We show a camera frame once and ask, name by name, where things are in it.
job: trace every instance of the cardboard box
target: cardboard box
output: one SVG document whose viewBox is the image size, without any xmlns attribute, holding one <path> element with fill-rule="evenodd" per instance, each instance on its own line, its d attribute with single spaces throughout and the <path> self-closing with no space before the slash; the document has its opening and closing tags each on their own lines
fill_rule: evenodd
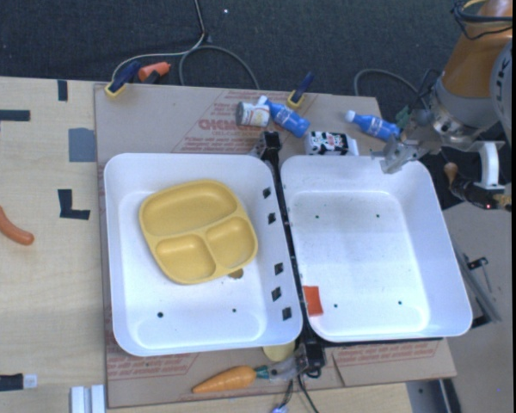
<svg viewBox="0 0 516 413">
<path fill-rule="evenodd" d="M 236 365 L 260 366 L 268 358 L 261 348 L 243 348 L 194 354 L 137 357 L 114 340 L 108 278 L 108 243 L 103 192 L 103 168 L 113 156 L 125 153 L 187 152 L 245 154 L 253 151 L 264 129 L 237 126 L 239 102 L 260 95 L 285 102 L 288 92 L 129 85 L 116 99 L 108 98 L 104 84 L 95 86 L 95 130 L 101 215 L 102 276 L 107 341 L 107 399 L 110 408 L 147 404 L 232 398 L 282 393 L 285 381 L 257 380 L 250 388 L 193 395 L 202 380 Z M 379 151 L 382 141 L 344 122 L 349 109 L 379 115 L 373 98 L 307 94 L 298 113 L 313 130 L 348 133 L 358 141 L 359 153 Z M 282 141 L 280 162 L 302 154 L 301 139 L 270 124 Z M 375 385 L 417 379 L 448 378 L 456 374 L 444 339 L 418 342 L 354 345 L 326 348 L 327 364 L 318 379 L 305 378 L 310 390 L 353 385 Z"/>
</svg>

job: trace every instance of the toy carrot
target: toy carrot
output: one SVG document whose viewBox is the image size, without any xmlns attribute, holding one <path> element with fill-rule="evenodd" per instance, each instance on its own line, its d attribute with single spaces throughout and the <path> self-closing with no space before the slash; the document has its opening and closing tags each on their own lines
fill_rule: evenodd
<svg viewBox="0 0 516 413">
<path fill-rule="evenodd" d="M 193 393 L 243 389 L 255 382 L 255 379 L 256 371 L 252 367 L 233 367 L 196 385 Z"/>
</svg>

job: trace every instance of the black cable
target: black cable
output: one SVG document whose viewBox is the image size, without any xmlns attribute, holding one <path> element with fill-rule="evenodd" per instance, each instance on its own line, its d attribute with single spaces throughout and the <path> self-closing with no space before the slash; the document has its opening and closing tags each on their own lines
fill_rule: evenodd
<svg viewBox="0 0 516 413">
<path fill-rule="evenodd" d="M 227 55 L 231 56 L 232 58 L 234 58 L 236 61 L 239 62 L 239 64 L 244 68 L 244 70 L 250 75 L 250 77 L 252 78 L 252 81 L 256 87 L 256 89 L 260 90 L 260 85 L 258 84 L 258 80 L 256 79 L 255 77 L 255 74 L 252 72 L 252 70 L 250 70 L 250 67 L 249 65 L 247 65 L 241 58 L 239 58 L 235 53 L 231 52 L 231 51 L 228 51 L 227 49 L 224 49 L 223 47 L 220 47 L 220 46 L 211 46 L 211 45 L 207 45 L 207 46 L 199 46 L 199 47 L 195 47 L 194 49 L 190 50 L 190 51 L 187 51 L 182 57 L 181 57 L 181 60 L 180 60 L 180 63 L 178 64 L 178 74 L 180 76 L 180 85 L 184 86 L 186 85 L 185 84 L 185 80 L 184 80 L 184 77 L 183 77 L 183 65 L 185 63 L 185 60 L 187 59 L 187 57 L 195 52 L 198 52 L 198 51 L 205 51 L 205 50 L 213 50 L 213 51 L 218 51 L 218 52 L 222 52 L 222 53 L 226 53 Z"/>
<path fill-rule="evenodd" d="M 450 162 L 449 158 L 448 158 L 448 157 L 447 157 L 447 155 L 444 153 L 443 148 L 440 148 L 440 149 L 439 149 L 439 154 L 443 157 L 443 159 L 444 159 L 445 163 L 449 163 L 449 162 Z"/>
<path fill-rule="evenodd" d="M 435 74 L 436 77 L 439 77 L 441 75 L 441 72 L 436 71 L 435 69 L 428 69 L 425 72 L 424 77 L 422 77 L 422 79 L 421 79 L 421 84 L 419 85 L 419 88 L 417 89 L 417 96 L 416 96 L 415 100 L 409 104 L 409 109 L 414 108 L 415 104 L 417 102 L 422 102 L 422 105 L 425 106 L 425 102 L 423 101 L 423 98 L 432 92 L 432 87 L 435 84 L 435 81 L 434 81 L 433 83 L 427 85 L 427 78 L 431 73 Z"/>
<path fill-rule="evenodd" d="M 119 72 L 120 68 L 122 68 L 125 65 L 128 65 L 135 59 L 148 59 L 148 58 L 155 58 L 155 57 L 180 57 L 183 56 L 186 52 L 191 52 L 192 50 L 199 47 L 202 42 L 205 40 L 206 37 L 206 29 L 205 29 L 205 23 L 203 22 L 203 17 L 200 12 L 200 2 L 199 0 L 193 0 L 195 11 L 197 12 L 197 18 L 199 19 L 199 26 L 200 26 L 200 37 L 197 40 L 197 42 L 188 50 L 183 52 L 165 52 L 165 53 L 146 53 L 143 55 L 137 55 L 135 57 L 131 57 L 129 59 L 124 60 L 122 63 L 117 65 L 117 67 L 113 71 L 113 75 L 111 76 L 111 80 L 114 80 L 117 73 Z"/>
<path fill-rule="evenodd" d="M 359 96 L 359 79 L 366 73 L 379 73 L 381 75 L 385 75 L 387 77 L 390 77 L 392 79 L 399 81 L 400 83 L 405 84 L 409 89 L 411 89 L 414 93 L 417 94 L 417 101 L 421 101 L 424 109 L 428 109 L 428 105 L 422 99 L 422 97 L 420 97 L 419 90 L 413 84 L 411 84 L 405 78 L 400 77 L 399 75 L 392 73 L 390 71 L 384 71 L 383 69 L 364 69 L 363 71 L 359 71 L 357 73 L 357 75 L 353 78 L 353 92 L 356 96 Z"/>
<path fill-rule="evenodd" d="M 302 381 L 302 375 L 300 375 L 300 374 L 298 375 L 298 384 L 300 385 L 300 388 L 302 389 L 302 392 L 306 396 L 306 399 L 308 399 L 308 402 L 310 403 L 311 409 L 314 411 L 314 413 L 319 413 L 319 410 L 313 404 L 313 401 L 311 400 L 310 395 L 308 394 L 308 391 L 306 390 L 304 382 Z"/>
<path fill-rule="evenodd" d="M 283 407 L 285 407 L 287 404 L 289 404 L 289 401 L 292 398 L 293 388 L 294 388 L 294 381 L 291 379 L 291 382 L 289 382 L 289 385 L 286 387 L 285 396 L 283 397 L 283 400 L 279 404 L 277 404 L 277 406 L 275 407 L 275 409 L 273 409 L 273 411 L 281 410 Z"/>
<path fill-rule="evenodd" d="M 513 28 L 513 18 L 511 16 L 489 16 L 489 15 L 478 15 L 478 14 L 468 14 L 464 10 L 466 8 L 469 8 L 470 6 L 478 3 L 485 3 L 489 0 L 452 0 L 453 1 L 453 8 L 451 9 L 451 12 L 453 13 L 453 16 L 455 18 L 455 21 L 457 22 L 458 26 L 461 28 L 461 31 L 463 32 L 463 35 L 468 40 L 478 40 L 479 38 L 482 38 L 485 35 L 491 35 L 491 34 L 500 34 L 502 32 L 505 32 L 507 30 L 510 30 Z M 481 25 L 492 25 L 494 27 L 503 25 L 503 28 L 490 30 L 482 32 L 475 36 L 470 36 L 466 30 L 467 25 L 475 25 L 475 26 L 481 26 Z"/>
</svg>

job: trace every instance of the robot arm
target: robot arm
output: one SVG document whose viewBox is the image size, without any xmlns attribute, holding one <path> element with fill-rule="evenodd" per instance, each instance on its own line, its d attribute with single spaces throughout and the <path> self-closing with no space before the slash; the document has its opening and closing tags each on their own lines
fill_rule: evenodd
<svg viewBox="0 0 516 413">
<path fill-rule="evenodd" d="M 467 14 L 465 10 L 477 4 L 478 12 Z M 433 85 L 428 109 L 399 119 L 402 134 L 384 147 L 381 167 L 396 172 L 407 161 L 436 154 L 442 146 L 477 151 L 482 180 L 476 185 L 501 190 L 497 150 L 504 142 L 478 138 L 500 121 L 511 142 L 513 0 L 459 1 L 453 14 L 463 33 Z"/>
</svg>

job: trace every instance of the yellow divided plate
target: yellow divided plate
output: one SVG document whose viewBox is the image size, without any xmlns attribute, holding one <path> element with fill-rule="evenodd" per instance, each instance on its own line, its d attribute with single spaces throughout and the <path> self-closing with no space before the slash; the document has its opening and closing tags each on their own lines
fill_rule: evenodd
<svg viewBox="0 0 516 413">
<path fill-rule="evenodd" d="M 161 270 L 185 285 L 232 274 L 258 251 L 241 202 L 214 180 L 186 182 L 148 196 L 139 208 L 139 224 Z"/>
</svg>

